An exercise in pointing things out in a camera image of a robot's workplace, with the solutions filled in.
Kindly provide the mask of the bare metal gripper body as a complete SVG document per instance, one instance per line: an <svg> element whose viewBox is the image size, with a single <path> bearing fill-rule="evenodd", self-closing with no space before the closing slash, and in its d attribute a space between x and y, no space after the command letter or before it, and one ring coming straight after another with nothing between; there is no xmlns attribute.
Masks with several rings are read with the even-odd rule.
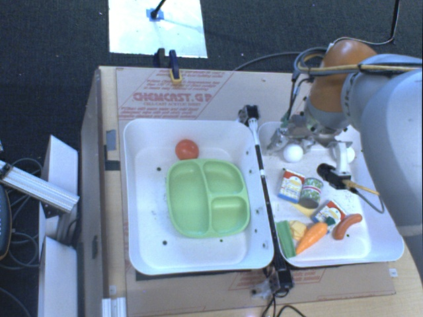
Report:
<svg viewBox="0 0 423 317"><path fill-rule="evenodd" d="M346 118L341 113L324 113L322 117L316 119L310 113L285 115L282 118L281 127L285 130L288 143L299 144L302 138L314 140L324 148L333 146L339 135L346 127Z"/></svg>

